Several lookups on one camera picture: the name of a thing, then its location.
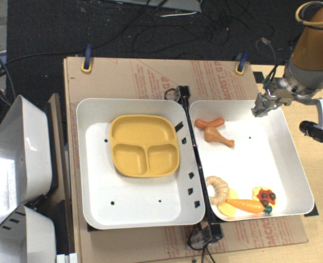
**cardboard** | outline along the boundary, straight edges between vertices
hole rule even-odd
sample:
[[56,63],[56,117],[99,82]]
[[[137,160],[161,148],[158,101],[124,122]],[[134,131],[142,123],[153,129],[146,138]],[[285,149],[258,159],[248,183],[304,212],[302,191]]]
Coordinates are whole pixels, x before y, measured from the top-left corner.
[[[86,98],[164,99],[164,93],[188,85],[196,100],[254,100],[258,93],[250,64],[242,76],[236,62],[192,60],[93,59],[90,74],[83,58],[66,58],[64,73],[70,151],[74,243],[79,262],[146,262],[199,255],[186,245],[192,227],[88,231],[82,213],[76,106]],[[221,224],[224,239],[212,254],[307,242],[300,216]]]

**toy food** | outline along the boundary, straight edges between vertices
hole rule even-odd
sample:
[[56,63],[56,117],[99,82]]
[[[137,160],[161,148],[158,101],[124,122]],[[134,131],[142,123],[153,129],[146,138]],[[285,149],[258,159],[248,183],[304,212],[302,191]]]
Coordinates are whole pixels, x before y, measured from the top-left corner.
[[[238,199],[237,191],[235,189],[233,189],[233,188],[230,188],[227,198],[229,198],[229,199]],[[223,202],[222,204],[219,204],[217,206],[217,208],[219,209],[219,211],[223,215],[230,216],[230,217],[234,216],[236,211],[237,211],[236,207],[234,207],[233,205],[230,205],[230,204],[228,204],[226,202]]]
[[271,205],[272,208],[276,207],[276,194],[267,187],[255,187],[253,189],[253,199],[260,201],[265,207]]
[[264,207],[264,205],[260,201],[253,199],[226,199],[226,202],[248,213],[257,214],[265,212],[267,214],[270,214],[272,211],[271,206]]
[[226,144],[228,147],[234,147],[234,140],[224,138],[215,127],[207,126],[204,129],[204,139],[207,142],[220,142]]
[[217,118],[214,121],[204,121],[201,119],[197,119],[194,122],[195,126],[200,128],[200,129],[205,129],[207,126],[212,126],[212,127],[220,127],[221,125],[225,124],[225,120],[223,118]]
[[205,180],[206,185],[212,185],[215,189],[216,196],[209,197],[210,203],[213,205],[219,205],[226,201],[229,193],[228,184],[217,176],[209,176]]

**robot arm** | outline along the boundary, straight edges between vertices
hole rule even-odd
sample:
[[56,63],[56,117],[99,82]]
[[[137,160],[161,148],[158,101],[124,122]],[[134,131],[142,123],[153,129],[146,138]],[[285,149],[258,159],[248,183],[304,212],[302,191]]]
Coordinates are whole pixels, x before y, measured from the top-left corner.
[[319,123],[304,121],[299,128],[305,135],[323,142],[323,99],[313,99],[323,89],[323,7],[310,21],[300,18],[300,12],[312,4],[323,6],[323,2],[308,2],[297,9],[296,20],[305,29],[289,60],[285,61],[283,77],[275,78],[275,67],[264,80],[263,88],[266,92],[258,94],[252,113],[255,117],[263,117],[281,105],[290,105],[293,100],[305,105],[316,105]]

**orange carrot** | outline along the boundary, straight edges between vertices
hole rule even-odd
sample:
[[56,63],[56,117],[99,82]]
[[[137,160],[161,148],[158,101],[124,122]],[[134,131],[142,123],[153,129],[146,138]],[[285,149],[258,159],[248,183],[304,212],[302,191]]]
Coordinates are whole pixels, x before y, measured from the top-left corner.
[[195,126],[200,128],[200,129],[205,129],[207,126],[211,126],[211,127],[220,127],[221,125],[225,124],[225,120],[223,118],[217,118],[214,121],[204,121],[201,119],[197,119],[194,122]]
[[268,214],[271,213],[272,207],[264,207],[260,201],[253,199],[227,199],[226,203],[233,205],[236,208],[244,210],[248,213],[262,213],[266,212]]

